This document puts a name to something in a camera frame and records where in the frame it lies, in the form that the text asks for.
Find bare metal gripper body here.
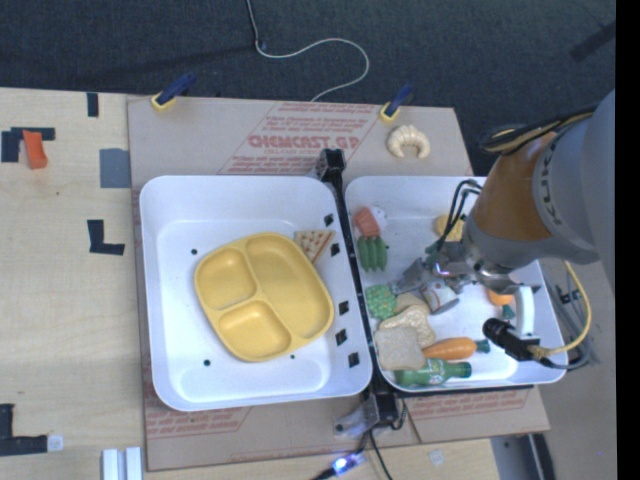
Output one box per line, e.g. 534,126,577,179
424,243,517,295

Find beige toy bread roll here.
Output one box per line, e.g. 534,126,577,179
394,291,431,315

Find green toy broccoli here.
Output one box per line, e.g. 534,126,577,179
364,283,399,320

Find small white can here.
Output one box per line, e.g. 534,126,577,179
418,279,461,316

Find toy bread slice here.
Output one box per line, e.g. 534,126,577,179
373,324,428,372
378,304,437,349

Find yellow toy corn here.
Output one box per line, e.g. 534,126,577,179
433,213,467,244

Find green toy pea pods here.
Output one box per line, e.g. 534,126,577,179
356,235,390,273

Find small orange toy fruit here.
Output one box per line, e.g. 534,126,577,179
486,287,517,320

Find white plastic tray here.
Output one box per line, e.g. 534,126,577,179
343,175,570,394
138,174,374,413

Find thin black rod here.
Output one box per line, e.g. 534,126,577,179
325,166,396,422

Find salmon pink toy sushi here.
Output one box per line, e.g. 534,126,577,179
353,206,382,238

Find orange toy carrot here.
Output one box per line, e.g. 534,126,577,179
421,336,492,362

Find green toy bottle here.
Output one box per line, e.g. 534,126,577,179
394,358,473,389

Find toy pizza slice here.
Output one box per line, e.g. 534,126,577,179
293,228,338,265

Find beige toy croissant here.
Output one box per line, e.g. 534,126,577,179
385,124,432,160

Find yellow divided plate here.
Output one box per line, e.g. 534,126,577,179
193,231,336,364

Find brown cardboard board red print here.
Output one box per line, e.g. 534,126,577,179
126,95,552,472

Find orange block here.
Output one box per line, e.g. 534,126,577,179
21,129,50,171

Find black cylinder on white bracket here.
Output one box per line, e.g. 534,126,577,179
481,285,544,363

